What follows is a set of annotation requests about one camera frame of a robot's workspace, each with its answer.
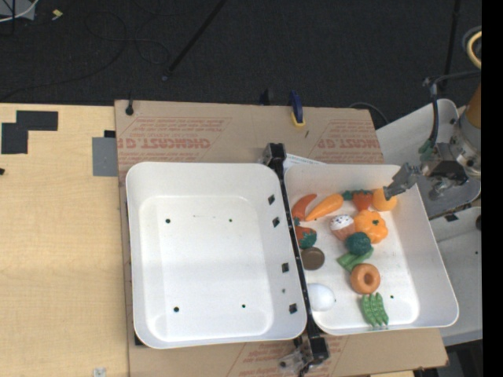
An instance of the plastic donut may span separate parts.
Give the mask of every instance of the plastic donut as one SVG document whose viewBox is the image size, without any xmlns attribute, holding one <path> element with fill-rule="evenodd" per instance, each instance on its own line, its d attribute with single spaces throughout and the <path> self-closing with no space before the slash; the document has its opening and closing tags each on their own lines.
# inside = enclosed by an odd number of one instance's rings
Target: plastic donut
<svg viewBox="0 0 503 377">
<path fill-rule="evenodd" d="M 362 295 L 369 295 L 380 285 L 380 274 L 372 264 L 358 264 L 351 271 L 351 286 Z"/>
</svg>

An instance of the light wood surface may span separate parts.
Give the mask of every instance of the light wood surface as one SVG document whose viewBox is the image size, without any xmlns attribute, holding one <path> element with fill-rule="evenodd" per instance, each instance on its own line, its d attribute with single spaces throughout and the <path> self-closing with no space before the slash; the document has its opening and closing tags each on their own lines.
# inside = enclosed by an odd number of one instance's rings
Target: light wood surface
<svg viewBox="0 0 503 377">
<path fill-rule="evenodd" d="M 0 104 L 0 123 L 16 110 L 57 110 L 59 126 L 0 155 L 0 376 L 127 375 L 118 181 L 92 167 L 114 109 Z"/>
</svg>

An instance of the white plastic bin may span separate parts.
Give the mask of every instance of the white plastic bin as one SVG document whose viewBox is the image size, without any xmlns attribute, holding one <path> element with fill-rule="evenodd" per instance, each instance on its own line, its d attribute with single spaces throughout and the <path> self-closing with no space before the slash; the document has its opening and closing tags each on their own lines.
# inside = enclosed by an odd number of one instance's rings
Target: white plastic bin
<svg viewBox="0 0 503 377">
<path fill-rule="evenodd" d="M 388 185 L 395 165 L 294 165 L 285 174 L 290 205 L 316 192 Z M 134 327 L 152 348 L 293 339 L 307 322 L 281 185 L 255 163 L 139 163 L 127 174 Z M 325 264 L 304 272 L 329 287 L 336 304 L 313 312 L 333 335 L 380 331 L 368 325 L 336 258 L 345 252 L 330 233 L 336 214 L 316 221 L 315 247 Z M 416 187 L 382 213 L 388 237 L 368 262 L 381 273 L 387 328 L 451 325 L 457 302 Z"/>
</svg>

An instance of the metal pole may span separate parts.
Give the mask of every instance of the metal pole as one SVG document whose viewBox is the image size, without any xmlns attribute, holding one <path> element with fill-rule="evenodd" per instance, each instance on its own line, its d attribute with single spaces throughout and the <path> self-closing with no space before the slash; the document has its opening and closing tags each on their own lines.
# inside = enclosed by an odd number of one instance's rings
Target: metal pole
<svg viewBox="0 0 503 377">
<path fill-rule="evenodd" d="M 213 11 L 211 11 L 210 15 L 207 17 L 207 19 L 203 22 L 203 24 L 200 26 L 200 28 L 197 30 L 197 32 L 194 34 L 194 36 L 189 40 L 189 43 L 185 46 L 185 48 L 180 52 L 180 54 L 173 60 L 173 63 L 170 65 L 170 67 L 167 69 L 167 74 L 163 74 L 163 81 L 166 81 L 168 76 L 173 73 L 173 71 L 176 69 L 176 67 L 180 64 L 180 62 L 183 60 L 185 55 L 192 49 L 194 44 L 197 42 L 197 40 L 200 38 L 200 36 L 203 34 L 203 32 L 206 30 L 206 28 L 211 24 L 213 19 L 217 16 L 218 12 L 222 9 L 222 7 L 227 3 L 227 0 L 220 0 L 217 5 L 213 8 Z"/>
<path fill-rule="evenodd" d="M 453 60 L 453 47 L 454 47 L 454 40 L 456 38 L 456 30 L 457 30 L 457 21 L 459 19 L 459 8 L 461 5 L 461 0 L 454 0 L 454 9 L 453 9 L 453 20 L 450 25 L 450 38 L 449 38 L 449 49 L 447 50 L 447 61 L 446 61 L 446 68 L 444 70 L 444 74 L 448 75 L 450 73 L 450 65 Z M 447 87 L 447 79 L 443 80 L 440 84 L 439 87 L 444 90 Z"/>
</svg>

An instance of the orange carrot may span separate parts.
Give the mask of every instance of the orange carrot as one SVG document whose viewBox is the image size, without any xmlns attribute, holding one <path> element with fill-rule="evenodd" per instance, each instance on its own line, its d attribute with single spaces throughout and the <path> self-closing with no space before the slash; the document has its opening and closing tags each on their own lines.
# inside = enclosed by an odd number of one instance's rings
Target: orange carrot
<svg viewBox="0 0 503 377">
<path fill-rule="evenodd" d="M 341 194 L 331 194 L 313 208 L 313 210 L 306 216 L 306 221 L 313 221 L 316 218 L 328 215 L 331 212 L 341 208 L 343 206 L 343 203 L 344 198 Z"/>
<path fill-rule="evenodd" d="M 295 221 L 297 218 L 299 221 L 303 221 L 306 217 L 306 208 L 318 195 L 308 194 L 302 197 L 296 204 L 292 207 L 292 218 Z"/>
</svg>

